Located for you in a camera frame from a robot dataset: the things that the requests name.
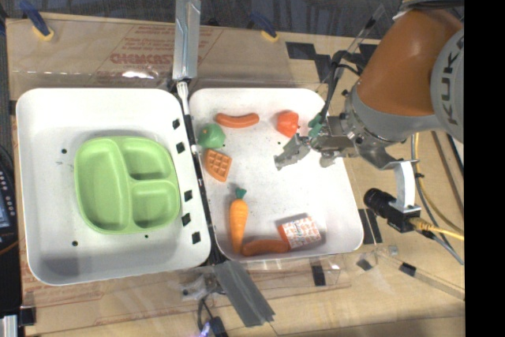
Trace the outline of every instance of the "green plate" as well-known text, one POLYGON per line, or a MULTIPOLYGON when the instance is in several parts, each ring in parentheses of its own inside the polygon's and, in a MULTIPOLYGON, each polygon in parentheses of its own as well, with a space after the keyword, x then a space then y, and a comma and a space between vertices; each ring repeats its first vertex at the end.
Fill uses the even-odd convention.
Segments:
POLYGON ((179 214, 181 197, 170 153, 143 137, 100 137, 84 142, 74 165, 84 221, 107 234, 164 227, 179 214))

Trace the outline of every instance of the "yellow cable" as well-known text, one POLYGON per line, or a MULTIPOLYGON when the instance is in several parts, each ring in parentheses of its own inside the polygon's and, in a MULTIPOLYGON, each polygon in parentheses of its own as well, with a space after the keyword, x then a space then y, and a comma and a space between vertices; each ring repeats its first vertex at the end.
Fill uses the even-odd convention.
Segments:
POLYGON ((13 249, 14 246, 16 246, 17 244, 19 243, 18 240, 16 240, 14 243, 12 243, 11 245, 8 245, 7 247, 5 247, 3 250, 0 250, 0 256, 2 254, 5 254, 7 253, 9 250, 13 249))
POLYGON ((465 240, 465 237, 462 234, 458 234, 451 230, 436 227, 435 225, 431 224, 430 222, 426 222, 424 219, 421 218, 410 218, 410 223, 413 224, 416 230, 429 230, 431 232, 446 234, 447 236, 457 238, 458 240, 465 240))
MULTIPOLYGON (((416 168, 416 172, 417 173, 421 173, 421 168, 419 166, 419 162, 418 162, 418 154, 417 154, 417 150, 418 150, 418 144, 419 144, 419 133, 415 133, 414 135, 414 138, 413 138, 413 142, 414 142, 414 149, 413 149, 413 158, 415 160, 417 160, 416 163, 414 163, 414 166, 416 168)), ((456 230, 456 232, 458 232, 459 234, 463 234, 463 229, 461 229, 460 227, 457 227, 456 225, 454 225, 448 218, 445 217, 445 215, 436 207, 436 205, 433 203, 433 201, 431 200, 431 198, 429 197, 428 193, 426 192, 426 188, 425 188, 425 184, 422 180, 422 178, 418 178, 417 179, 419 181, 419 188, 421 189, 421 192, 423 193, 425 199, 426 199, 426 202, 428 202, 428 205, 433 209, 433 211, 436 212, 436 214, 447 224, 449 225, 450 227, 452 227, 454 230, 456 230)))

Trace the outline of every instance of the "toy carrot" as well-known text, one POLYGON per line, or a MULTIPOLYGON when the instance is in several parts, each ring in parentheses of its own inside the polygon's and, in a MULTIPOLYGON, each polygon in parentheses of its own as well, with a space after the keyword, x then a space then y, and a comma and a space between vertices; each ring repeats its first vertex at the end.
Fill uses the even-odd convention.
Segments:
POLYGON ((244 239, 245 223, 249 214, 249 207, 242 199, 246 191, 244 189, 236 189, 235 195, 237 199, 230 205, 230 235, 231 244, 236 253, 241 251, 242 240, 244 239))

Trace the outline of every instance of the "metal bracket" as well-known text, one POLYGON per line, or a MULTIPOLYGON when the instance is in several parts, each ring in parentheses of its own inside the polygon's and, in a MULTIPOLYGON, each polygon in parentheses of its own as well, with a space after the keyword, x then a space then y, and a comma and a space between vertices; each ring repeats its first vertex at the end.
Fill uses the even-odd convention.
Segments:
POLYGON ((225 261, 213 267, 219 285, 247 328, 272 322, 275 312, 247 271, 237 261, 225 261))
POLYGON ((173 81, 192 79, 197 75, 200 7, 200 0, 175 0, 173 81))
POLYGON ((2 319, 0 319, 0 336, 17 337, 16 315, 4 316, 2 319))
POLYGON ((413 160, 398 160, 389 163, 386 168, 392 168, 396 179, 396 200, 389 205, 400 212, 414 212, 421 209, 416 206, 416 182, 412 168, 413 160))

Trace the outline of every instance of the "table surface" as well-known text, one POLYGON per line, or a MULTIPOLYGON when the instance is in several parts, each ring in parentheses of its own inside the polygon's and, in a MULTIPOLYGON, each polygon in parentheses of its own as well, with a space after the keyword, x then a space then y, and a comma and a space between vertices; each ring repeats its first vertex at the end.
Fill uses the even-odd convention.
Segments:
MULTIPOLYGON (((353 40, 281 32, 279 40, 273 43, 258 30, 222 27, 204 27, 202 30, 203 38, 211 41, 205 44, 205 55, 200 59, 202 80, 197 82, 198 87, 257 86, 259 81, 254 78, 265 73, 267 80, 262 79, 261 83, 269 87, 281 84, 283 87, 310 88, 323 97, 326 88, 320 83, 315 61, 290 58, 286 43, 312 44, 318 55, 332 55, 337 50, 346 49, 353 40), (279 82, 275 81, 276 70, 281 78, 279 82)), ((17 55, 16 51, 8 48, 10 77, 16 76, 11 80, 10 90, 11 94, 20 95, 38 84, 13 72, 16 60, 11 57, 14 54, 17 55)), ((355 80, 351 73, 343 75, 330 114, 340 112, 343 97, 339 93, 351 89, 355 80)), ((17 127, 15 118, 12 119, 17 162, 17 127)), ((419 139, 426 191, 438 209, 462 227, 464 181, 458 157, 443 132, 420 133, 419 139)), ((399 159, 410 159, 410 143, 396 144, 389 152, 399 159)), ((363 196, 372 187, 395 194, 392 171, 377 170, 359 158, 344 159, 344 163, 358 209, 366 208, 363 196)), ((19 184, 19 172, 16 176, 19 184)), ((19 189, 17 200, 22 208, 19 189)), ((421 205, 419 196, 416 196, 416 203, 421 205)), ((429 220, 424 209, 421 217, 429 220)), ((445 227, 442 220, 436 218, 441 227, 445 227)), ((416 232, 400 234, 384 219, 377 218, 377 222, 382 242, 364 244, 352 253, 320 258, 327 275, 326 286, 313 284, 309 263, 295 263, 292 267, 279 264, 269 271, 248 268, 275 312, 273 322, 245 328, 226 296, 218 294, 208 300, 213 316, 223 319, 228 334, 232 336, 323 336, 337 332, 343 336, 464 335, 465 267, 438 243, 416 232), (363 260, 369 267, 359 265, 363 260), (403 263, 417 269, 414 277, 399 270, 403 263)), ((22 220, 20 228, 24 304, 35 305, 37 313, 36 324, 26 327, 27 335, 198 335, 197 300, 181 297, 181 282, 187 281, 183 279, 185 276, 193 279, 191 271, 85 286, 46 286, 29 271, 22 220)), ((450 242, 464 260, 464 242, 455 238, 450 238, 450 242)))

